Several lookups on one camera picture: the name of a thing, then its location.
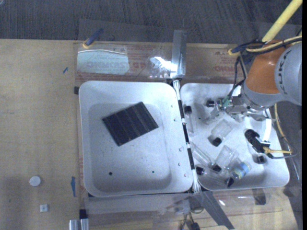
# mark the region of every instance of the black filter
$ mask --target black filter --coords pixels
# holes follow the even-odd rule
[[[118,146],[159,127],[143,102],[102,120]]]

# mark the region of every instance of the blue mark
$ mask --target blue mark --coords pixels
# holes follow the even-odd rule
[[[74,176],[71,177],[71,188],[73,196],[76,197],[76,178]]]

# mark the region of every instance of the bottle with blue label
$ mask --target bottle with blue label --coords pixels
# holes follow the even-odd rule
[[[250,170],[251,165],[246,161],[234,166],[230,172],[230,178],[227,181],[227,186],[230,187],[233,183],[240,181]]]

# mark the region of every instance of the yellow hose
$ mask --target yellow hose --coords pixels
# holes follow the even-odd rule
[[[279,31],[283,28],[283,26],[288,22],[288,20],[292,17],[295,11],[302,5],[303,0],[292,0],[288,7],[283,11],[283,13],[279,16],[274,25],[270,28],[270,30],[263,37],[262,41],[267,42],[275,38],[275,36],[279,33]]]

